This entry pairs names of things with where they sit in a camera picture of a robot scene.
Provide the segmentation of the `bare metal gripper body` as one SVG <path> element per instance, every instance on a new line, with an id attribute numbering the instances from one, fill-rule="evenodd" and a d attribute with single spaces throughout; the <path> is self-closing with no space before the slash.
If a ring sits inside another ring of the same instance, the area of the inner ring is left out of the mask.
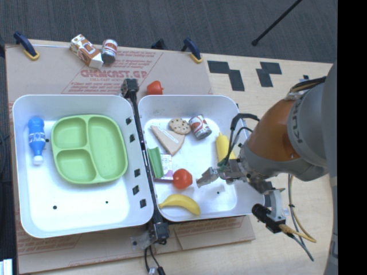
<path id="1" fill-rule="evenodd" d="M 232 184 L 237 180 L 248 182 L 246 174 L 239 167 L 240 162 L 237 159 L 229 159 L 227 163 L 225 159 L 218 163 L 218 175 L 226 181 L 227 184 Z"/>

